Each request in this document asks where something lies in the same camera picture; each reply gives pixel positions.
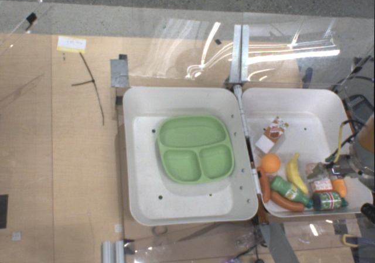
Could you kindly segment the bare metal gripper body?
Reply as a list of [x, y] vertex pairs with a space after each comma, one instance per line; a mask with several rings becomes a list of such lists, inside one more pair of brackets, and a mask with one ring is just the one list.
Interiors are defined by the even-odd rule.
[[359, 177], [362, 175], [362, 170], [358, 163], [354, 155], [339, 155], [337, 162], [329, 163], [327, 169], [337, 177]]

